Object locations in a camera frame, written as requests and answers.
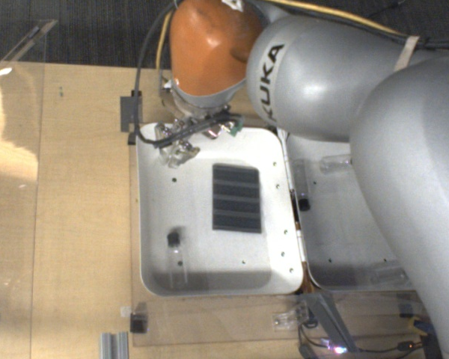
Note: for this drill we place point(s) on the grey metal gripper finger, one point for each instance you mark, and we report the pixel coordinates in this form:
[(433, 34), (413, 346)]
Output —
[(164, 131), (181, 155)]

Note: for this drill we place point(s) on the dark grey ribbed foam pad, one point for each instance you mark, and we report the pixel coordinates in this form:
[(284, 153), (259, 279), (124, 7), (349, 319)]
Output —
[(236, 198)]

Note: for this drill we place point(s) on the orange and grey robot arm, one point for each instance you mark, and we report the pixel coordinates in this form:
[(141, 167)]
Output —
[(322, 80)]

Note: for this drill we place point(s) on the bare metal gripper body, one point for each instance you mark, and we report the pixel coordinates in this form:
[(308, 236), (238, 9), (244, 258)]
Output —
[(200, 115)]

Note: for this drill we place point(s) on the white plastic tray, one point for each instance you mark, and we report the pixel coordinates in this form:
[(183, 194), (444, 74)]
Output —
[(209, 260), (336, 230)]

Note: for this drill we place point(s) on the clear plastic bottle black cap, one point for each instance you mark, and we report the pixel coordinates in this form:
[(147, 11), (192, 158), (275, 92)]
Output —
[(302, 185), (176, 260)]

